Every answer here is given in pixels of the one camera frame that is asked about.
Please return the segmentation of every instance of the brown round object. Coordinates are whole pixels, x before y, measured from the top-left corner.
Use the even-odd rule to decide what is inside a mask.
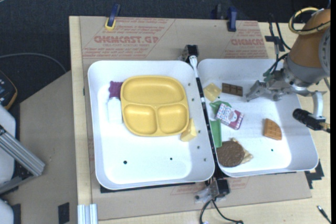
[[[226,141],[217,149],[217,157],[220,164],[225,167],[239,165],[245,156],[243,147],[234,141]]]

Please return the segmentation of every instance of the wooden table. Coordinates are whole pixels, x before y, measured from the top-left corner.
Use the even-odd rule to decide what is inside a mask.
[[[90,184],[86,108],[85,98],[83,96],[84,81],[81,54],[80,17],[71,16],[69,18],[69,23],[78,204],[89,205],[92,203],[92,194]],[[269,35],[267,23],[259,23],[259,28],[263,36]],[[280,24],[280,29],[286,43],[292,45],[297,36],[289,31],[287,24]],[[266,43],[265,40],[264,42],[267,44],[266,47],[269,58],[274,58],[273,46],[270,43]],[[321,81],[318,86],[312,87],[312,90],[326,90],[326,85],[323,81]],[[299,99],[303,109],[308,111],[313,110],[313,104],[310,98],[299,97]],[[327,121],[330,122],[330,92],[323,96],[323,101],[323,115],[326,116]],[[228,207],[222,209],[223,214],[231,219],[242,219],[244,223],[327,223],[318,211],[317,205],[320,205],[327,215],[331,217],[330,134],[323,131],[313,131],[311,133],[324,172],[322,180],[313,182],[313,189],[311,190],[312,198]],[[199,215],[199,210],[197,210],[117,220],[105,220],[99,221],[99,223],[198,223]],[[215,209],[207,209],[203,215],[203,220],[212,224],[226,223]]]

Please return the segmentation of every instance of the yellow compartment plate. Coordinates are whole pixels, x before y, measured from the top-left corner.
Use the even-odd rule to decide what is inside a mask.
[[[120,100],[124,123],[136,135],[175,135],[188,126],[185,90],[174,78],[130,77],[122,84]]]

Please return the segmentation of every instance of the bread slice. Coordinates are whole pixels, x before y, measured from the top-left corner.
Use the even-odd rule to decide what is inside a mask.
[[[275,140],[281,140],[282,132],[279,125],[270,119],[265,119],[264,136]]]

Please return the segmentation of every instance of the white tray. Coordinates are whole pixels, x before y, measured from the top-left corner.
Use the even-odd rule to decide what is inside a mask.
[[[235,138],[254,158],[247,163],[227,168],[220,165],[228,176],[240,177],[272,173],[310,170],[318,163],[318,154],[308,128],[292,116],[301,108],[296,94],[282,97],[278,102],[263,96],[247,102],[245,94],[256,80],[274,63],[272,59],[205,59],[198,65],[203,88],[214,83],[220,89],[222,83],[243,87],[244,97],[221,93],[219,99],[228,102],[235,110],[244,113],[238,130],[221,124],[222,141]],[[206,99],[210,120],[215,120],[210,101]],[[263,136],[264,119],[269,118],[280,126],[282,140]]]
[[[107,116],[110,81],[132,76],[162,75],[184,87],[196,138],[180,135],[143,137]],[[88,70],[96,176],[112,190],[208,180],[215,164],[193,69],[181,61],[97,61]]]

